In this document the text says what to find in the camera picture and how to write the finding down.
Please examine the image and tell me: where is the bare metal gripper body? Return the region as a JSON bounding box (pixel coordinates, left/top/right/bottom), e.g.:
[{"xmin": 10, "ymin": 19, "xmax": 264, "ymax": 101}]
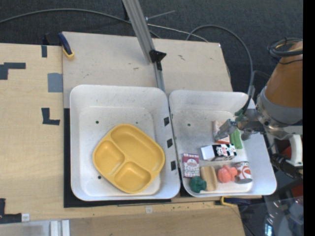
[{"xmin": 235, "ymin": 108, "xmax": 303, "ymax": 138}]

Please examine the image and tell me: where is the orange and white carton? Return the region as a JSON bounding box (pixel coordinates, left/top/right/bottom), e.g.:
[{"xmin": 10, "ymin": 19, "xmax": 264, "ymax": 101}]
[{"xmin": 212, "ymin": 120, "xmax": 231, "ymax": 145}]

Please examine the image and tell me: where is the black and white cow-print carton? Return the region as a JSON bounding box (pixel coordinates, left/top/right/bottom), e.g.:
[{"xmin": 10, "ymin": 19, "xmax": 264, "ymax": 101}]
[{"xmin": 200, "ymin": 143, "xmax": 238, "ymax": 162}]

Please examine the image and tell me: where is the white plastic tray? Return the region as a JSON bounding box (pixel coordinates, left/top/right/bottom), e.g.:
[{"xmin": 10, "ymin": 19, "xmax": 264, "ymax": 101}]
[
  {"xmin": 69, "ymin": 84, "xmax": 181, "ymax": 202},
  {"xmin": 168, "ymin": 89, "xmax": 278, "ymax": 198}
]

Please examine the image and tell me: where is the red and white can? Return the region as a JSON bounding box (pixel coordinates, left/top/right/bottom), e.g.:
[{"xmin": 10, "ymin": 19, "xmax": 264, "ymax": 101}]
[{"xmin": 233, "ymin": 161, "xmax": 253, "ymax": 184}]

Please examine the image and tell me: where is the orange toy fruit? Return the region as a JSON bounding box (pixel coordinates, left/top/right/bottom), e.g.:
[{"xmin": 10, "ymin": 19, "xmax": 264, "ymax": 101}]
[{"xmin": 217, "ymin": 164, "xmax": 238, "ymax": 183}]

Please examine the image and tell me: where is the pink and white carton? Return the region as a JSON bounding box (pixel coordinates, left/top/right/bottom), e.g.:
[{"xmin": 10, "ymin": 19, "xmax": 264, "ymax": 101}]
[{"xmin": 182, "ymin": 152, "xmax": 201, "ymax": 178}]

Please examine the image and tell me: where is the tan toy bread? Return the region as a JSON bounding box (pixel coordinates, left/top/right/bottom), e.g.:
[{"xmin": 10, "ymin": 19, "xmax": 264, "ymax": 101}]
[{"xmin": 199, "ymin": 166, "xmax": 219, "ymax": 192}]

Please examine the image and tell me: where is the green toy broccoli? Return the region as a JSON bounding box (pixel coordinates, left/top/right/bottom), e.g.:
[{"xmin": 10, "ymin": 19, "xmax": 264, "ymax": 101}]
[{"xmin": 189, "ymin": 175, "xmax": 208, "ymax": 194}]

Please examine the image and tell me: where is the yellow divided plate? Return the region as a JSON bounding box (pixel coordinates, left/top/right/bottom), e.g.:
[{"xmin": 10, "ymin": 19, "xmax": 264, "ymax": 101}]
[{"xmin": 92, "ymin": 123, "xmax": 166, "ymax": 195}]

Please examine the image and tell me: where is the pale wood board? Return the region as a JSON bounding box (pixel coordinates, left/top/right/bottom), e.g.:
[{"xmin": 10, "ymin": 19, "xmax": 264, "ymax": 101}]
[{"xmin": 62, "ymin": 31, "xmax": 263, "ymax": 207}]

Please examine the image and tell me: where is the black cylinder on white bracket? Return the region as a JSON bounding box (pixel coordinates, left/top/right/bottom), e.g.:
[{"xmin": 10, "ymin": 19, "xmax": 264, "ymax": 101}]
[{"xmin": 270, "ymin": 134, "xmax": 304, "ymax": 179}]

